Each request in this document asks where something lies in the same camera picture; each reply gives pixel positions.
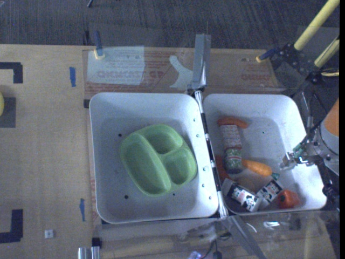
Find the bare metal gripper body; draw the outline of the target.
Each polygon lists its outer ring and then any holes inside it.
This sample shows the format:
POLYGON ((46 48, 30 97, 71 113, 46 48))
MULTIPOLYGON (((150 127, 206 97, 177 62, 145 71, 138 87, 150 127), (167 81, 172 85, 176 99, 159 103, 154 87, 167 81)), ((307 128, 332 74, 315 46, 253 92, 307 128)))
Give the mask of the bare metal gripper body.
POLYGON ((326 167, 339 176, 339 137, 333 134, 322 136, 321 133, 316 133, 311 142, 307 143, 305 151, 304 160, 312 163, 319 156, 326 167))

